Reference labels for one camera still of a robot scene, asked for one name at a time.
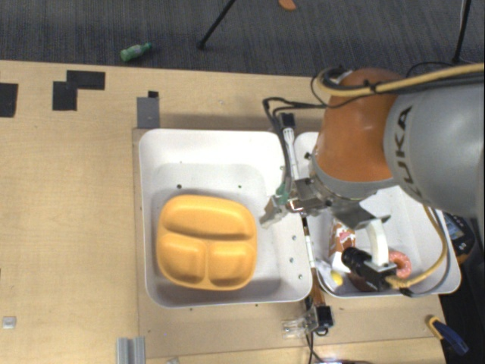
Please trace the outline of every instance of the orange divided tray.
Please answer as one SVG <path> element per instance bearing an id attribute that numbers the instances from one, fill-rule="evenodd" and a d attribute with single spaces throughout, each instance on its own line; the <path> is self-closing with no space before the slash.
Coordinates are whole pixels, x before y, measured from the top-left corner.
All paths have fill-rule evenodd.
<path id="1" fill-rule="evenodd" d="M 255 219 L 238 202 L 181 195 L 160 213 L 157 262 L 167 279 L 185 287 L 236 290 L 256 266 Z"/>

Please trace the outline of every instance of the metal rod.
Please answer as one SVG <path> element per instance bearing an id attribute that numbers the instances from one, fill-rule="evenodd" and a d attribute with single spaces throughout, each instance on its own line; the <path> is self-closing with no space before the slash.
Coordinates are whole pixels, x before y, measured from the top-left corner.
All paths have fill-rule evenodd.
<path id="1" fill-rule="evenodd" d="M 460 62 L 460 53 L 462 52 L 463 39 L 465 37 L 465 30 L 467 28 L 468 15 L 470 14 L 471 0 L 467 0 L 465 3 L 465 10 L 463 11 L 462 26 L 460 27 L 460 34 L 458 36 L 458 43 L 456 45 L 455 56 L 453 57 L 453 63 Z"/>
<path id="2" fill-rule="evenodd" d="M 234 2 L 236 0 L 229 0 L 222 12 L 219 14 L 215 22 L 211 25 L 211 28 L 208 29 L 207 33 L 205 33 L 204 37 L 197 42 L 197 49 L 203 50 L 205 47 L 205 43 L 208 41 L 208 39 L 211 37 L 212 33 L 215 31 L 219 23 L 224 19 L 224 16 L 226 16 L 227 12 L 230 10 L 230 8 L 233 6 Z"/>

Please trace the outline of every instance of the toy donut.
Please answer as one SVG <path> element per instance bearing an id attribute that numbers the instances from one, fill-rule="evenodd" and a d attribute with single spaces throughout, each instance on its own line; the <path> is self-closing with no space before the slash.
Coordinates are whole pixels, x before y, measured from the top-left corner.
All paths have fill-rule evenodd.
<path id="1" fill-rule="evenodd" d="M 411 260 L 406 254 L 400 251 L 389 251 L 389 261 L 397 265 L 398 278 L 406 279 L 411 275 Z"/>

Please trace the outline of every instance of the blue tool handle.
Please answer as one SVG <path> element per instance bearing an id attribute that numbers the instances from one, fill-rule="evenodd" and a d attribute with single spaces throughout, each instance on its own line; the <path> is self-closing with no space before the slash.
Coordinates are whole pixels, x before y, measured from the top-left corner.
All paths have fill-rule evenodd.
<path id="1" fill-rule="evenodd" d="M 468 345 L 463 341 L 463 339 L 449 326 L 435 321 L 433 326 L 438 330 L 438 332 L 443 336 L 443 338 L 451 345 L 453 350 L 459 355 L 464 356 L 469 348 Z"/>

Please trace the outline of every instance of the black tape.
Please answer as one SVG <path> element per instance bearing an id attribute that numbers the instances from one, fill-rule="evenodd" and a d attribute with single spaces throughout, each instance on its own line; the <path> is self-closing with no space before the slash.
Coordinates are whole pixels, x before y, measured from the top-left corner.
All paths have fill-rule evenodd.
<path id="1" fill-rule="evenodd" d="M 103 71 L 67 71 L 67 81 L 75 83 L 77 89 L 105 90 L 105 76 Z"/>
<path id="2" fill-rule="evenodd" d="M 52 110 L 77 110 L 77 85 L 75 83 L 54 81 L 52 87 Z"/>
<path id="3" fill-rule="evenodd" d="M 17 83 L 0 83 L 0 118 L 12 118 L 17 110 Z"/>

